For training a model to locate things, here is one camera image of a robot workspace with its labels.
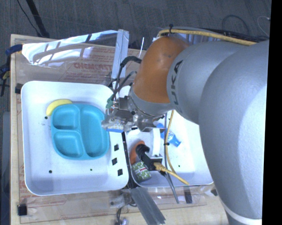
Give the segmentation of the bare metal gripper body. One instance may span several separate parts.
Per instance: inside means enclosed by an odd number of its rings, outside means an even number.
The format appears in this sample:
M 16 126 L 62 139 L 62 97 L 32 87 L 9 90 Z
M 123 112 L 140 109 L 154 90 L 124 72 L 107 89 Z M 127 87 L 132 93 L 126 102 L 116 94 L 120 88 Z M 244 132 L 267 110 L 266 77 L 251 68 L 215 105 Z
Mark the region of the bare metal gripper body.
M 137 128 L 141 132 L 149 132 L 155 127 L 154 122 L 163 118 L 165 113 L 166 103 L 153 103 L 128 96 L 118 99 L 107 118 L 114 121 L 112 129 L 128 132 Z

